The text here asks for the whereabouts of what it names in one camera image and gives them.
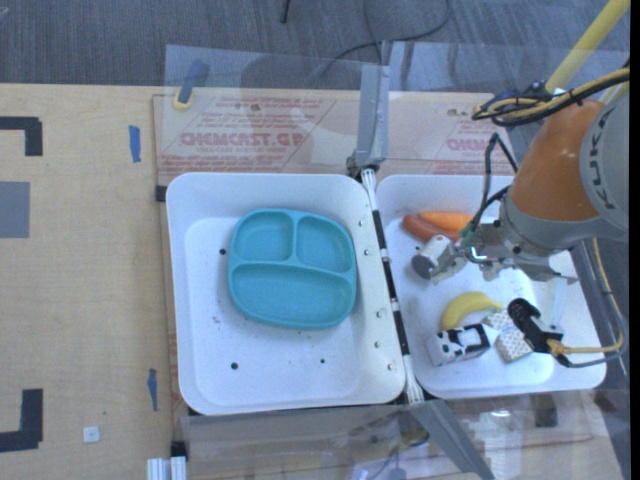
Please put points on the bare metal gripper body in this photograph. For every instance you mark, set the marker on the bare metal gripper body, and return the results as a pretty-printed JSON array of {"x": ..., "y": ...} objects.
[{"x": 500, "y": 253}]

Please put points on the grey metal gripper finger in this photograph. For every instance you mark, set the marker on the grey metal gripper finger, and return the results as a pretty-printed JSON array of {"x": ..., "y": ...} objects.
[
  {"x": 452, "y": 270},
  {"x": 462, "y": 253}
]

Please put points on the white and grey can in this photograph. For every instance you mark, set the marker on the white and grey can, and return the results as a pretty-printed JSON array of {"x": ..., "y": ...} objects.
[{"x": 429, "y": 259}]

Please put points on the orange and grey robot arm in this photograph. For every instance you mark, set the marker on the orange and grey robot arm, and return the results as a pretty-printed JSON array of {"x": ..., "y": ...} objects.
[{"x": 560, "y": 178}]

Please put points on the orange carrot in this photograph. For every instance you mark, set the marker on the orange carrot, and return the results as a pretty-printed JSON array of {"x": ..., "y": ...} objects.
[{"x": 445, "y": 219}]

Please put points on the yellow banana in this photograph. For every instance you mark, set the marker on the yellow banana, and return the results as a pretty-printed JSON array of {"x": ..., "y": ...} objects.
[{"x": 462, "y": 308}]

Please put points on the red sausage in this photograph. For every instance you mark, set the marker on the red sausage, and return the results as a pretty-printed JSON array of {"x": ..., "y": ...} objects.
[{"x": 419, "y": 227}]

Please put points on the beige waffle biscuit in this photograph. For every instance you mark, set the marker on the beige waffle biscuit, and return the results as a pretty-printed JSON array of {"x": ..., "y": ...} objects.
[
  {"x": 514, "y": 345},
  {"x": 499, "y": 319}
]

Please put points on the thin black and white rod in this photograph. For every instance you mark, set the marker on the thin black and white rod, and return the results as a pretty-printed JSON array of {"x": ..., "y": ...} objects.
[{"x": 384, "y": 248}]

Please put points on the black and white carton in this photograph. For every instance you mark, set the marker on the black and white carton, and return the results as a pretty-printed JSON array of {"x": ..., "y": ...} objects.
[{"x": 455, "y": 345}]

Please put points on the white plastic tray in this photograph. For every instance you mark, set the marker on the white plastic tray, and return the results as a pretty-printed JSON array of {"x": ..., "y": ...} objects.
[
  {"x": 450, "y": 380},
  {"x": 280, "y": 368}
]

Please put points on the blue divided plate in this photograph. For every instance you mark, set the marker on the blue divided plate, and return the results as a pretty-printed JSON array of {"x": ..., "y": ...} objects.
[{"x": 290, "y": 288}]

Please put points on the brown cardboard board red print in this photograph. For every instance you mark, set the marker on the brown cardboard board red print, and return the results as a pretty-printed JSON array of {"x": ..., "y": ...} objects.
[{"x": 235, "y": 140}]

